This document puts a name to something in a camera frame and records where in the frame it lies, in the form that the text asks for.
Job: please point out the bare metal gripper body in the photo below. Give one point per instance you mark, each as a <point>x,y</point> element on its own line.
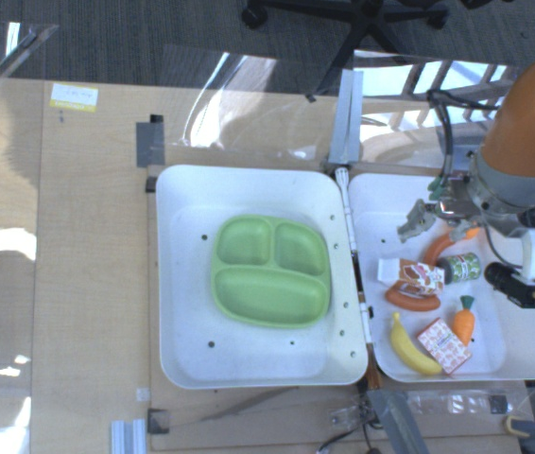
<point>456,200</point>

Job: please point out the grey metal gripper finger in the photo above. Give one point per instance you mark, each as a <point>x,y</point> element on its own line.
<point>414,222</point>
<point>460,231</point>

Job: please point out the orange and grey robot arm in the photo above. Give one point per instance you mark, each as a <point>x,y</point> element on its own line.
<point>527,140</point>

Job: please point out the orange curved sausage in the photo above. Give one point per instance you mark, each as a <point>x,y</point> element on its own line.
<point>435,249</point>

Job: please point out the green and white can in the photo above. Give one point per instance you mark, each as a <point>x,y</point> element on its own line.
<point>463,267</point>

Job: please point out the white and orange carton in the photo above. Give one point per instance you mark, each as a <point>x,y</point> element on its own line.
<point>414,276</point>

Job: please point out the red sausage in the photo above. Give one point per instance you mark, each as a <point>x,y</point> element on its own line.
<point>411,302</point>

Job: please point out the orange carrot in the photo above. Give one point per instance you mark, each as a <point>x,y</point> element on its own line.
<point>464,322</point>

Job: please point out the orange patterned packet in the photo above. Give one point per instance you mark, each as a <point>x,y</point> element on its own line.
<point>444,345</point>

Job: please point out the yellow banana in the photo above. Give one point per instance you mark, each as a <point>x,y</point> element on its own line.
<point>409,348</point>

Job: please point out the white plastic tray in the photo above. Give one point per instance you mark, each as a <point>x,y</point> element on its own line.
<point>508,348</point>
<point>192,301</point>

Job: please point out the green divided plate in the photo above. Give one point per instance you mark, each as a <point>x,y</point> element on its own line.
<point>270,272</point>

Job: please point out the black office chair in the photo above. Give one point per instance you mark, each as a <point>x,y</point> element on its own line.
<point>371,3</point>

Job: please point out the black cylinder on white bracket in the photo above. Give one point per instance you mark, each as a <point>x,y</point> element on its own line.
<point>519,272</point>

